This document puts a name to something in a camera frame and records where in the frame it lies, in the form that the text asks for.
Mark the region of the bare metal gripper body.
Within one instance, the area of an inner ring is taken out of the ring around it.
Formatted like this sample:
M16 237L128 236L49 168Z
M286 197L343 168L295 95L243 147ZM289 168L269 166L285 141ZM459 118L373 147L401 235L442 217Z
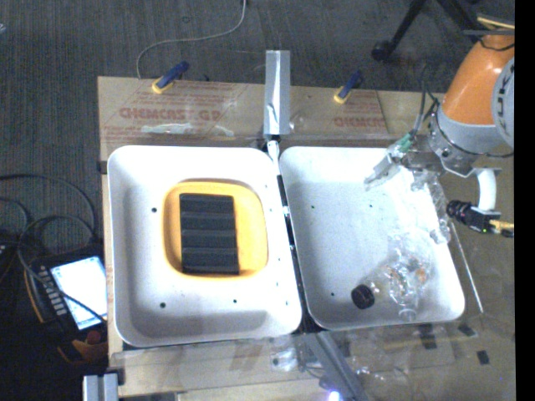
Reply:
M449 172L461 178L478 171L474 164L481 157L502 158L491 152L467 150L439 134L407 134L388 148L388 154L393 163L410 170Z

